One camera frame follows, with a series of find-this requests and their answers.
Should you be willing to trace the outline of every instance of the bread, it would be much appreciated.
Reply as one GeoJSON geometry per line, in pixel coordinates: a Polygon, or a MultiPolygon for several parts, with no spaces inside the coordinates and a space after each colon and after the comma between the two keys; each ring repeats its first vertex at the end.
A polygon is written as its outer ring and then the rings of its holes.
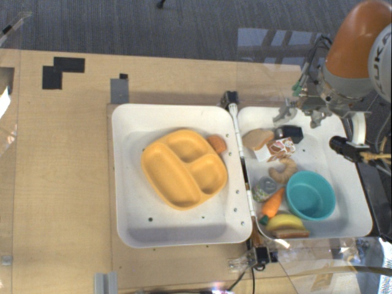
{"type": "Polygon", "coordinates": [[[251,150],[259,150],[271,140],[274,140],[274,132],[255,129],[243,137],[243,145],[251,150]]]}
{"type": "Polygon", "coordinates": [[[214,148],[217,154],[220,154],[227,149],[224,139],[218,135],[211,135],[207,138],[207,141],[214,148]]]}

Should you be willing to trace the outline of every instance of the yellow divided plate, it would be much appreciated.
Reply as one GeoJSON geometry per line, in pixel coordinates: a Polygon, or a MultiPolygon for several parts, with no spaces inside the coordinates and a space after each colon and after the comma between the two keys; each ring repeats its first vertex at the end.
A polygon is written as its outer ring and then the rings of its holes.
{"type": "Polygon", "coordinates": [[[147,146],[141,167],[164,202],[178,210],[202,204],[227,182],[222,159],[193,130],[177,130],[147,146]]]}

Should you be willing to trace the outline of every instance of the blue bowl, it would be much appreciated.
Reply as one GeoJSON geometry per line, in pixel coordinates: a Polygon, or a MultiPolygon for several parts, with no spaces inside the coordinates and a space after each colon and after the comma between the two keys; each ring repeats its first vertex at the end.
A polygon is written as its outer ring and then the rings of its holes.
{"type": "Polygon", "coordinates": [[[323,220],[335,209],[335,193],[318,173],[299,171],[288,181],[285,191],[290,211],[304,220],[323,220]]]}

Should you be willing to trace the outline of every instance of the wooden table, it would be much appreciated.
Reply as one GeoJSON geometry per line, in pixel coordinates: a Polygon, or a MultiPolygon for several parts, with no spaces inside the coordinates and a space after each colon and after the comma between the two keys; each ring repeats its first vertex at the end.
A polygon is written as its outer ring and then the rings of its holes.
{"type": "MultiPolygon", "coordinates": [[[[131,102],[215,105],[226,90],[248,101],[277,100],[299,67],[21,51],[19,73],[13,293],[93,293],[94,274],[113,270],[121,293],[237,278],[227,260],[243,244],[131,249],[111,235],[110,79],[128,74],[131,102]],[[62,90],[43,90],[42,67],[55,56],[85,58],[85,73],[64,73],[62,90]]],[[[257,293],[296,293],[278,263],[256,277],[257,293]]],[[[236,293],[249,293],[250,274],[244,279],[236,293]]]]}

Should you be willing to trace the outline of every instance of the banana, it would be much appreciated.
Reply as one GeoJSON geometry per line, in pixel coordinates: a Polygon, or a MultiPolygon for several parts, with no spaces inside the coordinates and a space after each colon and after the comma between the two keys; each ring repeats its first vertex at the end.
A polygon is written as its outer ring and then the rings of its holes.
{"type": "Polygon", "coordinates": [[[306,230],[302,220],[292,214],[277,214],[268,221],[265,228],[268,231],[285,230],[288,228],[306,230]]]}

